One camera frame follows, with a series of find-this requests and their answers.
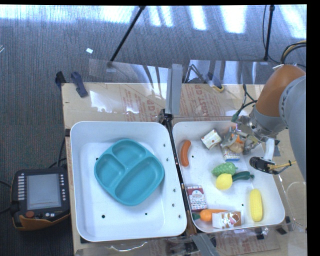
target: button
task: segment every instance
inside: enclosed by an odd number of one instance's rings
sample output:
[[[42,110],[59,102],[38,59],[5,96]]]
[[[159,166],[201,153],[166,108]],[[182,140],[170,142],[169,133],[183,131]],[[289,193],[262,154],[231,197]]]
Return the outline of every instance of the button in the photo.
[[[35,213],[33,210],[28,210],[26,213],[25,213],[25,216],[29,219],[33,218],[35,216]]]

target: clear plastic sheet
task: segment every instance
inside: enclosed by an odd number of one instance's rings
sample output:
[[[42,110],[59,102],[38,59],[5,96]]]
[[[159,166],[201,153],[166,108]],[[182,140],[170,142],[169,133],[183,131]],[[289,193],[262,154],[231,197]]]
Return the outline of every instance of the clear plastic sheet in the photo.
[[[231,120],[243,102],[243,86],[258,99],[272,74],[269,62],[191,60],[183,67],[179,114],[172,125],[185,121]],[[153,67],[98,59],[89,60],[89,74],[101,80],[84,82],[88,96],[81,98],[76,85],[62,85],[64,124],[70,129],[79,121],[158,122],[166,106],[170,67]],[[252,107],[240,115],[248,115]],[[278,140],[276,164],[294,161],[288,130]],[[220,256],[307,255],[307,184],[296,164],[274,180],[285,207],[285,219],[276,226],[247,228],[205,234]],[[81,243],[74,234],[76,255],[202,255],[187,229],[186,234],[165,239]]]

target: screen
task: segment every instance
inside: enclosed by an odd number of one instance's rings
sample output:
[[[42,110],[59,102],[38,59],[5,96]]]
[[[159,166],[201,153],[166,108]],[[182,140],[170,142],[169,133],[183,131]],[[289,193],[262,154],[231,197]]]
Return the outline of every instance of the screen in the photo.
[[[61,207],[58,173],[27,176],[26,186],[28,210]]]

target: black pole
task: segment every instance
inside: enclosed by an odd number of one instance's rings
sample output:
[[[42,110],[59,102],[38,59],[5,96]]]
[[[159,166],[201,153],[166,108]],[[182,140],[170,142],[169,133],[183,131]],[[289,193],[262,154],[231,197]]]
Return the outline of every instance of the black pole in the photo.
[[[272,16],[275,10],[275,5],[271,4],[270,5],[270,14],[269,14],[269,24],[268,24],[268,32],[266,36],[266,47],[265,47],[265,54],[263,57],[263,60],[267,61],[268,60],[268,55],[269,55],[269,42],[270,42],[270,33],[271,33],[271,24],[272,24]]]
[[[112,58],[110,59],[110,61],[111,61],[111,62],[113,62],[113,61],[115,60],[115,58],[116,58],[116,56],[117,56],[118,52],[120,51],[120,49],[121,49],[122,45],[125,43],[125,41],[126,41],[126,39],[127,39],[128,35],[130,34],[130,31],[131,31],[131,30],[132,30],[132,28],[134,27],[134,25],[135,25],[136,21],[138,20],[138,18],[139,18],[139,16],[140,16],[140,14],[141,14],[141,13],[142,13],[142,11],[146,8],[146,5],[139,5],[139,8],[140,8],[140,9],[139,9],[138,13],[136,14],[136,16],[134,17],[134,19],[133,19],[133,21],[132,21],[132,23],[131,23],[131,25],[130,25],[129,29],[128,29],[128,30],[127,30],[127,32],[125,33],[125,35],[124,35],[123,39],[121,40],[121,42],[120,42],[120,44],[119,44],[118,48],[115,50],[115,52],[114,52],[114,54],[113,54]]]

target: gray floor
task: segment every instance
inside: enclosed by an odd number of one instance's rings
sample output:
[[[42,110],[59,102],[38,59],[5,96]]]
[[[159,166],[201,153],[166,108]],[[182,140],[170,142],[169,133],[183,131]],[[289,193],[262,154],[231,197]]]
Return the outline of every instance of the gray floor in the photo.
[[[64,124],[56,73],[62,71],[67,82],[74,71],[84,82],[107,82],[90,73],[90,63],[111,59],[138,10],[0,5],[0,180],[11,183],[16,171],[57,160]],[[163,68],[187,67],[190,60],[262,62],[269,13],[269,5],[147,6],[115,61]],[[267,61],[277,65],[287,46],[306,39],[307,5],[275,5]],[[286,63],[306,71],[306,48],[290,53]],[[261,81],[269,75],[262,73]],[[2,210],[10,204],[10,189],[0,185]],[[1,255],[73,254],[70,219],[20,232],[8,211],[0,217]]]

